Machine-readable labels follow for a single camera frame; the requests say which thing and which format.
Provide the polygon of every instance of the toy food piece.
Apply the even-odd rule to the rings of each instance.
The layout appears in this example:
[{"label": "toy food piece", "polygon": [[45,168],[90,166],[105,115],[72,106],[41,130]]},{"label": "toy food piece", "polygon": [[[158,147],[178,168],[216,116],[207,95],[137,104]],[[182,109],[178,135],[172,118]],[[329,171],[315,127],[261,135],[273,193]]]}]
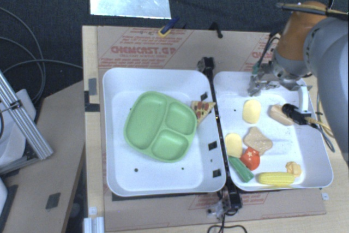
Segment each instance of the toy food piece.
[{"label": "toy food piece", "polygon": [[270,108],[269,115],[271,118],[275,119],[277,122],[282,123],[285,126],[291,126],[294,124],[293,120],[289,117],[287,117],[283,112],[282,112],[282,106],[281,105],[273,105]]},{"label": "toy food piece", "polygon": [[242,155],[242,140],[239,134],[229,133],[225,136],[225,147],[227,154],[239,158]]},{"label": "toy food piece", "polygon": [[283,187],[293,183],[294,176],[287,172],[265,172],[257,176],[257,181],[262,184]]},{"label": "toy food piece", "polygon": [[245,153],[240,157],[240,160],[248,169],[253,171],[260,165],[260,153],[255,149],[248,147]]},{"label": "toy food piece", "polygon": [[160,92],[142,93],[124,125],[124,139],[135,150],[163,162],[177,162],[188,152],[197,119],[187,105]]},{"label": "toy food piece", "polygon": [[252,172],[236,157],[228,157],[228,161],[231,166],[236,170],[237,174],[244,182],[249,182],[253,179],[254,175]]},{"label": "toy food piece", "polygon": [[215,102],[205,101],[192,101],[191,108],[196,114],[197,124],[201,123],[203,119],[211,112],[212,108],[216,105]]},{"label": "toy food piece", "polygon": [[242,118],[248,123],[257,123],[261,114],[261,103],[255,99],[245,102]]},{"label": "toy food piece", "polygon": [[287,173],[292,174],[296,178],[299,177],[302,173],[300,165],[294,161],[287,162],[285,167],[286,167]]},{"label": "toy food piece", "polygon": [[248,134],[244,138],[244,143],[254,148],[256,151],[259,151],[260,156],[273,146],[273,142],[265,137],[257,127],[250,128]]}]

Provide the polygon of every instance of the green plate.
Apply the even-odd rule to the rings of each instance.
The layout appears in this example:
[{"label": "green plate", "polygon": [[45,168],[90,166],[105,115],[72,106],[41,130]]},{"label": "green plate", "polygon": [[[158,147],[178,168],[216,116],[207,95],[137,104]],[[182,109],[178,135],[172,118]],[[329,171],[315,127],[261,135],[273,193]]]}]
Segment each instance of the green plate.
[{"label": "green plate", "polygon": [[194,138],[193,110],[159,92],[145,92],[131,108],[124,126],[126,142],[148,156],[176,162],[185,156]]}]

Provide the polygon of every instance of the corn cob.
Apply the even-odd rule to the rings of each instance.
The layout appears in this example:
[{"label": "corn cob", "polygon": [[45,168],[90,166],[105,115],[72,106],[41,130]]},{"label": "corn cob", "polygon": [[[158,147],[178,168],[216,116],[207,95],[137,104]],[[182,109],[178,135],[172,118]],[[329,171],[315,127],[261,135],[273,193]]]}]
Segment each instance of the corn cob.
[{"label": "corn cob", "polygon": [[273,186],[287,186],[294,182],[294,176],[287,172],[265,172],[257,176],[257,180],[262,184],[271,184]]}]

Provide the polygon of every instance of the toy tomato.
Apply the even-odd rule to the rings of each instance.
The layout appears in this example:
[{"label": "toy tomato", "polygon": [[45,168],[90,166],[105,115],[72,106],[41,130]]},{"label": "toy tomato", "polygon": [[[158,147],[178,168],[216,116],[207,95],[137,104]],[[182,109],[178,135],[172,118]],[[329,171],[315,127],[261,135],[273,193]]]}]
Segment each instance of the toy tomato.
[{"label": "toy tomato", "polygon": [[251,171],[257,169],[260,164],[260,153],[255,149],[248,147],[245,153],[240,157],[240,160]]}]

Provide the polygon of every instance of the wooden table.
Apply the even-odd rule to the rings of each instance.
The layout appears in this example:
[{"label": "wooden table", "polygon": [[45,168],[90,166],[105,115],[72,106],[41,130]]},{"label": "wooden table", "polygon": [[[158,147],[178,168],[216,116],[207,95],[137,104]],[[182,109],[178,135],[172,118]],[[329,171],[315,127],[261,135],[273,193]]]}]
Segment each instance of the wooden table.
[{"label": "wooden table", "polygon": [[[65,233],[85,158],[83,113],[81,82],[45,98],[38,129],[54,154],[4,180],[18,186],[4,233]],[[51,195],[58,204],[46,209]]]},{"label": "wooden table", "polygon": [[[97,30],[95,27],[83,28],[83,51],[84,51],[84,89],[89,90],[89,79],[87,77],[98,77],[98,54],[97,54]],[[307,84],[313,85],[310,91],[313,104],[316,100],[316,78],[307,79]],[[89,102],[99,103],[98,93],[89,96]],[[104,216],[104,195],[103,195],[103,171],[100,137],[100,115],[96,112],[87,112],[85,122],[91,125],[86,126],[86,161],[87,161],[87,197],[89,206],[89,217]],[[307,216],[296,218],[265,219],[248,222],[238,222],[244,225],[249,233],[252,232],[347,232],[349,230],[349,181],[348,167],[343,160],[338,145],[333,141],[335,153],[328,150],[330,162],[333,168],[333,183],[322,190],[324,197],[328,196],[325,206],[326,215]],[[158,233],[179,233],[179,232],[206,232],[209,225],[180,226],[172,228],[147,229],[125,232],[158,232]]]}]

